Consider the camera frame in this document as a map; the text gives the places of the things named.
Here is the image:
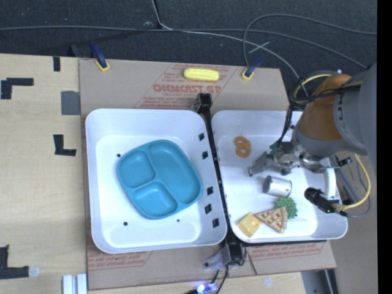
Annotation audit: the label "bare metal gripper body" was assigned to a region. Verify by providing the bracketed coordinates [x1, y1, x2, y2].
[268, 141, 330, 176]

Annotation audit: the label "white plastic tray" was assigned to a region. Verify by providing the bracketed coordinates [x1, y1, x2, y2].
[211, 110, 349, 244]
[85, 108, 228, 254]

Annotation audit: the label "orange pretzel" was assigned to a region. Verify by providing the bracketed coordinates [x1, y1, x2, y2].
[233, 135, 252, 159]

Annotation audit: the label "white can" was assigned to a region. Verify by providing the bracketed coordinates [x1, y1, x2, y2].
[262, 175, 293, 198]

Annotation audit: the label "green grapes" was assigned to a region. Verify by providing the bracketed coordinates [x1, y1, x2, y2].
[274, 196, 298, 221]

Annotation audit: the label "pizza slice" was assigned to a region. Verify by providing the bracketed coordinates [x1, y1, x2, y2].
[254, 206, 289, 235]

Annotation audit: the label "yellow cheese wedge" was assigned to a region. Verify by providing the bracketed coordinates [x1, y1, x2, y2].
[237, 212, 263, 239]

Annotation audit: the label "blue divided plate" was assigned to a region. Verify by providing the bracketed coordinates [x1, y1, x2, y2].
[116, 139, 203, 221]

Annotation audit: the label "yellow corn cob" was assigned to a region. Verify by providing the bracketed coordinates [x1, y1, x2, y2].
[183, 67, 221, 82]

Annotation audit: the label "brown cardboard board red print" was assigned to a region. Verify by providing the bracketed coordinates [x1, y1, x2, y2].
[78, 58, 337, 290]

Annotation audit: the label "black cylinder on white bracket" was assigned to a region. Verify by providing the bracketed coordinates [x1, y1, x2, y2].
[304, 167, 341, 214]

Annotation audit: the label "black block with thin wires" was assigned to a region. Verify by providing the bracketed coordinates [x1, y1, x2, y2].
[225, 241, 246, 266]

